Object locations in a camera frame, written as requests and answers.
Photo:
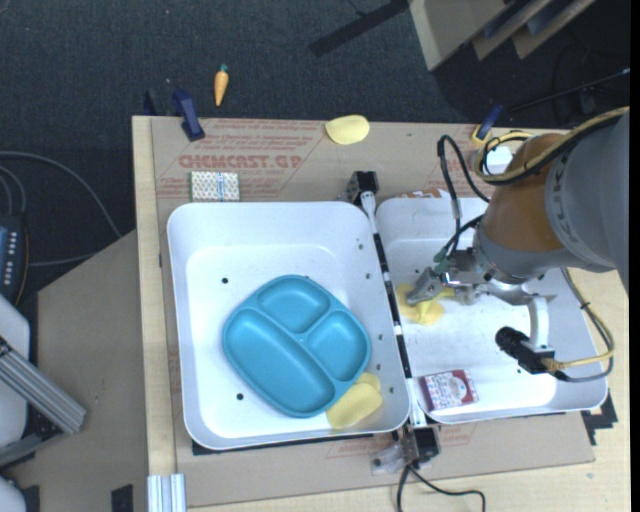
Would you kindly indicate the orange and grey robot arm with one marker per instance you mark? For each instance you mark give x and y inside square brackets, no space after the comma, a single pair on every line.
[565,210]

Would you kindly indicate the blue divided plate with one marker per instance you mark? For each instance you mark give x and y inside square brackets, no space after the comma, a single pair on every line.
[285,345]

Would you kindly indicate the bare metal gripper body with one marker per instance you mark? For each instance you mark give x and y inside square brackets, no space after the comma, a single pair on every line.
[470,272]

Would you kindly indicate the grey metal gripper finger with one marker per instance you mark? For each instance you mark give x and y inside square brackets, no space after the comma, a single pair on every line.
[467,296]
[422,287]

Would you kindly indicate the white plastic tray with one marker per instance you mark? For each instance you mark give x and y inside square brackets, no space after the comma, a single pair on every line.
[215,250]
[480,340]

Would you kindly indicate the thin black and white rod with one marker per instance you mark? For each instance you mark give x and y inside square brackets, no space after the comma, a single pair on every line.
[387,280]

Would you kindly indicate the orange toy carrot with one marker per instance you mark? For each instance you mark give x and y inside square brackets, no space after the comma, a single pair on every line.
[220,86]

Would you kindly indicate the red and white carton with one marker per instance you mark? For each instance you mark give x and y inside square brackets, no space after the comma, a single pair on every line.
[448,391]

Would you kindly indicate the orange and white packet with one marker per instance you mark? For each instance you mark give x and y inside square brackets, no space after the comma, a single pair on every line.
[420,193]

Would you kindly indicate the brown cardboard board red print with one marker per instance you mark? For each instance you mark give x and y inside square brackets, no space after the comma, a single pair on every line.
[280,165]

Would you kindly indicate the black cylinder on white bracket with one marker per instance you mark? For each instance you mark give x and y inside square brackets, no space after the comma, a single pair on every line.
[522,347]

